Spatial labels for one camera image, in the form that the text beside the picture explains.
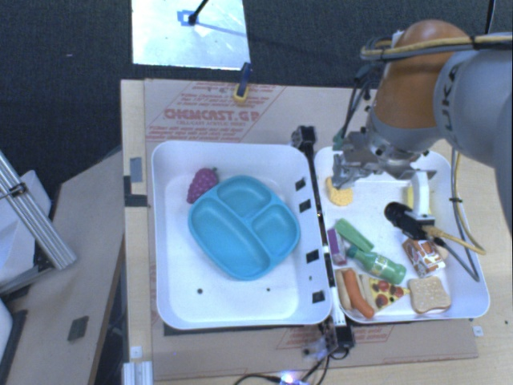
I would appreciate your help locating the pizza slice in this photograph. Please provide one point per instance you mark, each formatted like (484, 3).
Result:
(384, 293)

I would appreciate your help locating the black cylinder on white bracket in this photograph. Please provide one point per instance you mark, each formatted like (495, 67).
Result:
(405, 217)

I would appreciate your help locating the green bottle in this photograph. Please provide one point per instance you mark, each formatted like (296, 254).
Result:
(378, 265)

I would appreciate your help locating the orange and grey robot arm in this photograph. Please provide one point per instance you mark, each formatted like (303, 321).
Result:
(409, 94)

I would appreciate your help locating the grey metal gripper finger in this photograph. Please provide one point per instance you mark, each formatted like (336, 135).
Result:
(350, 176)
(338, 173)

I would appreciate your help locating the white plastic tray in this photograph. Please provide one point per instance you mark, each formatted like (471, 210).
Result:
(224, 295)
(372, 215)

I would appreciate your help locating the slice of bread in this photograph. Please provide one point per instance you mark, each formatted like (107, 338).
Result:
(429, 295)

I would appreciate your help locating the blue divided plate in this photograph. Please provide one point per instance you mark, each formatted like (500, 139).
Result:
(236, 235)

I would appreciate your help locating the brown cardboard board red print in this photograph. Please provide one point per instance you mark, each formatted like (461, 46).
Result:
(224, 110)

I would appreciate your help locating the yellow flat block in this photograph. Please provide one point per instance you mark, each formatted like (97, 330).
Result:
(410, 197)

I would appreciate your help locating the green rectangular block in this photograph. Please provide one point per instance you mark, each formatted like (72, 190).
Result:
(354, 235)

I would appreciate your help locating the orange and white carton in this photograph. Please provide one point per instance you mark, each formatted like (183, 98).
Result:
(424, 257)

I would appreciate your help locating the purple grapes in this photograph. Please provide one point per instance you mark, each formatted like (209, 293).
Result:
(201, 183)

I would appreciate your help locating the thin black and white rod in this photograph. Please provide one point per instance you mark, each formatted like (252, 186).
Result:
(316, 199)

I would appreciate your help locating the purple carton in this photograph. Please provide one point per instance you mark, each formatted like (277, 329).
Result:
(336, 247)

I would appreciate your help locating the hot dog in bun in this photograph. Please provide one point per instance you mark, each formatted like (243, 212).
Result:
(354, 293)

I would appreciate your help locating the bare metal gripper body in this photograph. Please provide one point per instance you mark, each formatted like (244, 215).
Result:
(366, 155)

